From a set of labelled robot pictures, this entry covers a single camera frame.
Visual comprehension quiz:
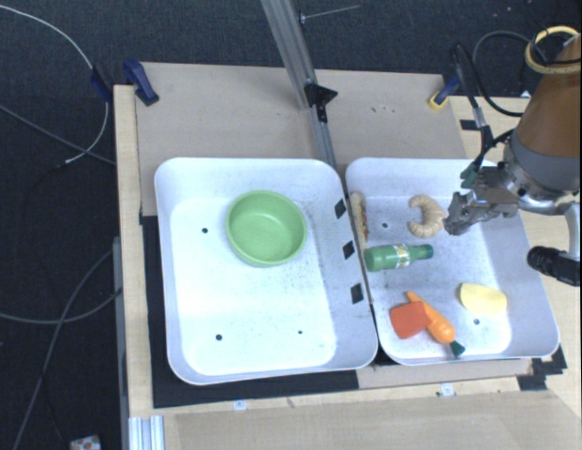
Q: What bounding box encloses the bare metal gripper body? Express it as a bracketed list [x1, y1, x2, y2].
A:
[467, 165, 580, 221]

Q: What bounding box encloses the beige croissant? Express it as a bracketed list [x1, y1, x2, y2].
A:
[407, 193, 448, 239]

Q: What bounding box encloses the white plastic tray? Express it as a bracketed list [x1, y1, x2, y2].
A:
[344, 157, 561, 367]
[153, 157, 381, 386]

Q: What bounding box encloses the green bottle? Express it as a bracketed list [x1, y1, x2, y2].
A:
[363, 243, 435, 274]

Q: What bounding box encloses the yellow chip slice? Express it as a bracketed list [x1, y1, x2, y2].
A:
[455, 281, 509, 317]

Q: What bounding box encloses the sausage in bun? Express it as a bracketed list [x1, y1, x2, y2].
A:
[348, 190, 370, 253]

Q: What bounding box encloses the orange carrot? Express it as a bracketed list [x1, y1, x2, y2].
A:
[405, 290, 467, 359]

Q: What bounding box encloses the orange flat piece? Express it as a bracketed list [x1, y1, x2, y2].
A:
[389, 301, 435, 340]

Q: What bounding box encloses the green bowl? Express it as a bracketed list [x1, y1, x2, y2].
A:
[225, 189, 309, 269]

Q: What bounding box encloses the brown cardboard board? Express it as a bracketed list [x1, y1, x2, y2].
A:
[132, 61, 469, 217]

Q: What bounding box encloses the small white patterned box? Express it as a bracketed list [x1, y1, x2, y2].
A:
[69, 434, 102, 450]

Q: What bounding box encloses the black cylinder on white bracket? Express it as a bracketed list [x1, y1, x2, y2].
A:
[526, 202, 582, 288]

